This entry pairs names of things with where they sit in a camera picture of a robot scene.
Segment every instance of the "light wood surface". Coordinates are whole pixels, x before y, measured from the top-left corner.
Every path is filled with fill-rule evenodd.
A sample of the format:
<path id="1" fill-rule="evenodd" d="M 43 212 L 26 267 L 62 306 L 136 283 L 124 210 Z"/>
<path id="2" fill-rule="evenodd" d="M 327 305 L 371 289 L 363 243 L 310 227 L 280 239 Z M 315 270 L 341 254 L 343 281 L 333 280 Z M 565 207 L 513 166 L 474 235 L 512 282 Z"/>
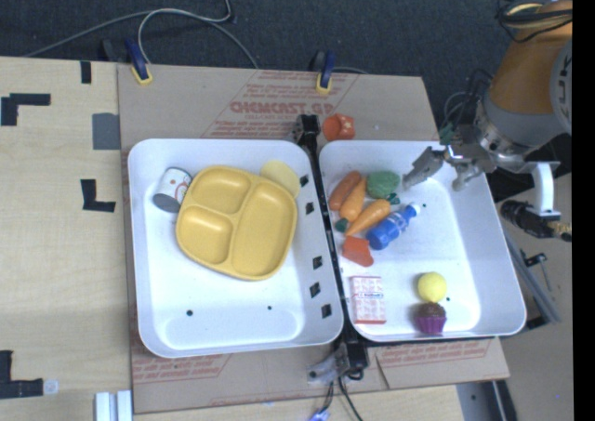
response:
<path id="1" fill-rule="evenodd" d="M 0 419 L 91 420 L 94 394 L 130 389 L 121 156 L 95 151 L 92 115 L 118 113 L 116 67 L 94 62 L 0 58 L 0 96 L 49 93 L 0 126 L 0 349 L 12 379 L 55 379 L 57 394 L 0 400 Z M 84 211 L 80 179 L 95 179 L 113 213 Z M 452 386 L 357 394 L 366 420 L 461 421 Z M 321 400 L 136 415 L 135 419 L 310 419 Z M 354 419 L 343 397 L 333 420 Z"/>

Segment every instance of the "black cable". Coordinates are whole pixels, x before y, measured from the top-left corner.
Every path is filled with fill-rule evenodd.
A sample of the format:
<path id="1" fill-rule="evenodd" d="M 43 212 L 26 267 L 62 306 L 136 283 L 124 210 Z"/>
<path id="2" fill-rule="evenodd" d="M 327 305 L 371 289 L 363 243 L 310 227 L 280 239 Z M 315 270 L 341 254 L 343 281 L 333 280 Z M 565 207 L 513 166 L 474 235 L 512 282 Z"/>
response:
<path id="1" fill-rule="evenodd" d="M 185 11 L 183 9 L 175 9 L 175 8 L 155 9 L 154 11 L 152 11 L 145 17 L 145 19 L 142 21 L 142 23 L 139 26 L 139 31 L 138 31 L 139 49 L 140 49 L 140 53 L 142 54 L 143 58 L 147 61 L 148 64 L 151 64 L 151 61 L 149 60 L 149 57 L 146 55 L 144 46 L 142 45 L 142 31 L 144 30 L 146 23 L 150 19 L 152 19 L 153 17 L 155 17 L 157 15 L 164 15 L 164 14 L 165 15 L 182 16 L 182 17 L 190 18 L 192 20 L 198 20 L 198 21 L 201 21 L 202 23 L 212 26 L 217 31 L 225 34 L 228 38 L 230 38 L 242 50 L 242 52 L 250 60 L 250 62 L 254 66 L 254 68 L 258 69 L 257 61 L 252 56 L 250 51 L 247 50 L 247 48 L 242 44 L 242 42 L 239 39 L 237 39 L 233 34 L 231 34 L 229 31 L 227 31 L 225 28 L 223 28 L 220 24 L 215 23 L 213 21 L 206 20 L 205 18 L 203 18 L 199 15 L 196 15 L 194 13 L 191 13 L 190 11 Z"/>
<path id="2" fill-rule="evenodd" d="M 41 49 L 37 49 L 36 51 L 33 51 L 31 53 L 23 54 L 21 57 L 22 58 L 33 58 L 35 56 L 39 56 L 40 54 L 44 54 L 47 51 L 51 51 L 52 49 L 55 49 L 56 47 L 66 45 L 66 44 L 74 41 L 75 39 L 82 38 L 83 36 L 87 36 L 88 34 L 91 34 L 95 31 L 102 30 L 103 28 L 107 28 L 108 26 L 112 26 L 113 24 L 117 24 L 117 23 L 120 23 L 123 21 L 132 20 L 134 18 L 146 16 L 149 13 L 151 13 L 151 11 L 139 11 L 137 13 L 131 13 L 129 15 L 121 16 L 119 18 L 114 18 L 113 20 L 102 22 L 101 24 L 98 24 L 97 26 L 93 26 L 93 27 L 89 28 L 88 30 L 84 30 L 80 33 L 73 34 L 72 36 L 62 39 L 61 41 L 58 41 L 57 43 L 54 43 L 53 45 L 45 46 L 45 47 L 42 47 Z"/>
<path id="3" fill-rule="evenodd" d="M 514 42 L 526 43 L 541 33 L 557 30 L 572 22 L 572 9 L 537 12 L 546 3 L 543 0 L 497 0 L 495 18 Z M 517 38 L 511 30 L 531 28 L 540 29 L 521 39 Z"/>
<path id="4" fill-rule="evenodd" d="M 493 75 L 490 74 L 488 71 L 482 68 L 474 69 L 469 77 L 467 78 L 467 89 L 464 91 L 456 92 L 455 94 L 451 95 L 443 105 L 443 123 L 440 126 L 440 130 L 444 130 L 449 124 L 452 126 L 453 129 L 456 129 L 460 124 L 465 110 L 470 105 L 475 105 L 479 103 L 482 98 L 482 86 L 484 88 L 488 88 L 492 81 Z M 460 101 L 453 107 L 451 107 L 451 103 L 455 99 L 460 99 Z"/>
<path id="5" fill-rule="evenodd" d="M 351 402 L 350 395 L 347 394 L 347 390 L 345 389 L 345 385 L 343 385 L 343 378 L 341 376 L 338 378 L 338 387 L 341 389 L 341 392 L 345 396 L 345 399 L 347 400 L 347 403 L 349 404 L 351 410 L 353 411 L 353 414 L 355 414 L 355 417 L 357 418 L 357 420 L 364 421 L 362 419 L 362 417 L 360 416 L 360 414 L 355 409 L 355 406 L 353 405 L 353 403 Z"/>
<path id="6" fill-rule="evenodd" d="M 324 399 L 323 407 L 320 409 L 319 413 L 326 411 L 331 402 L 333 402 L 333 395 L 335 394 L 335 382 L 331 381 L 330 385 L 328 386 L 328 391 L 326 392 L 326 398 Z"/>

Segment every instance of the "yellow toy lemon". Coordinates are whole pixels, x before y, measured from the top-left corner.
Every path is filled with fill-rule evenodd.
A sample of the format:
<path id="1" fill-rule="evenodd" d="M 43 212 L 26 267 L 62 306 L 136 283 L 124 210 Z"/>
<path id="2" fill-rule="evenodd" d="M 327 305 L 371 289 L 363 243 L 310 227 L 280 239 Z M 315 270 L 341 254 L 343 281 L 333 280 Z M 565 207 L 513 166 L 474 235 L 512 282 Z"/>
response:
<path id="1" fill-rule="evenodd" d="M 446 296 L 446 280 L 438 272 L 427 272 L 417 281 L 419 296 L 428 302 L 438 302 Z"/>

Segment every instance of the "metal bracket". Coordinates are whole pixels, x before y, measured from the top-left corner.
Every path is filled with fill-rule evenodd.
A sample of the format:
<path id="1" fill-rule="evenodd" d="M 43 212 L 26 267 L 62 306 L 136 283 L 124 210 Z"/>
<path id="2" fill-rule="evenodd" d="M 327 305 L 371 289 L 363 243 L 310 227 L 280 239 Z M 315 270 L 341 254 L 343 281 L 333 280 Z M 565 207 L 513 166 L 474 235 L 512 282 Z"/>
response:
<path id="1" fill-rule="evenodd" d="M 530 268 L 531 266 L 535 266 L 536 264 L 540 264 L 540 263 L 548 260 L 546 255 L 543 253 L 536 254 L 533 257 L 524 257 L 524 253 L 522 253 L 522 254 L 523 254 L 523 258 L 524 258 L 524 265 L 527 268 Z"/>
<path id="2" fill-rule="evenodd" d="M 350 369 L 347 345 L 339 344 L 338 348 L 319 363 L 308 368 L 308 383 L 328 385 Z"/>
<path id="3" fill-rule="evenodd" d="M 129 389 L 109 393 L 95 393 L 94 421 L 132 421 L 132 395 Z"/>

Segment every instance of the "orange toy carrot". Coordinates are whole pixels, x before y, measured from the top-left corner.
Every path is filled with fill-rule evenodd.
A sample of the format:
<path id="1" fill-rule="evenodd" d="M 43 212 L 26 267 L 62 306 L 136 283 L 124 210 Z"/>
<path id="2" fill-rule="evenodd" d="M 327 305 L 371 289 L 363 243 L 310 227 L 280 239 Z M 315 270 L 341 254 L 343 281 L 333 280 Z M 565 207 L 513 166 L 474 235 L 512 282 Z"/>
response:
<path id="1" fill-rule="evenodd" d="M 353 221 L 345 231 L 346 236 L 367 230 L 382 221 L 390 214 L 390 203 L 387 200 L 374 200 Z"/>
<path id="2" fill-rule="evenodd" d="M 360 179 L 339 209 L 339 216 L 347 219 L 349 223 L 355 221 L 364 208 L 365 181 L 366 177 Z"/>
<path id="3" fill-rule="evenodd" d="M 337 187 L 331 193 L 331 197 L 328 200 L 328 207 L 332 211 L 338 211 L 347 195 L 350 194 L 351 190 L 358 184 L 362 179 L 362 175 L 357 170 L 349 172 L 341 181 L 339 181 Z"/>

